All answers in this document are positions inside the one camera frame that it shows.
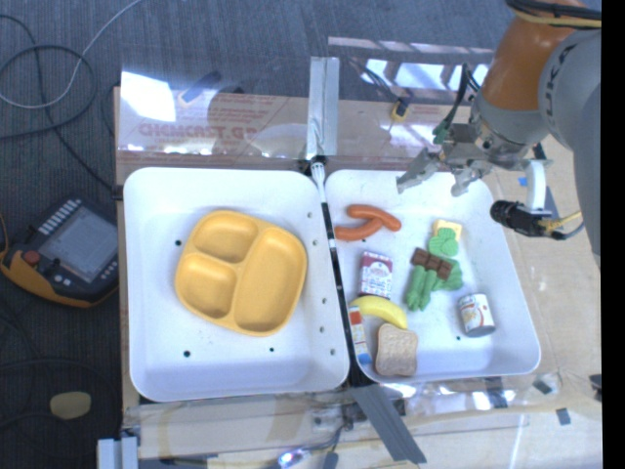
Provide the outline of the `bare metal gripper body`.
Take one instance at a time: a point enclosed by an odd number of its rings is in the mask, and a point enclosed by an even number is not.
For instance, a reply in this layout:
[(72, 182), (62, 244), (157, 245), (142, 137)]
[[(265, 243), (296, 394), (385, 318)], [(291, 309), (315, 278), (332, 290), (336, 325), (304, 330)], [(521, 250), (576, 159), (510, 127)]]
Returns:
[(529, 146), (506, 139), (487, 125), (454, 123), (442, 143), (441, 160), (453, 167), (485, 162), (505, 169), (516, 167)]

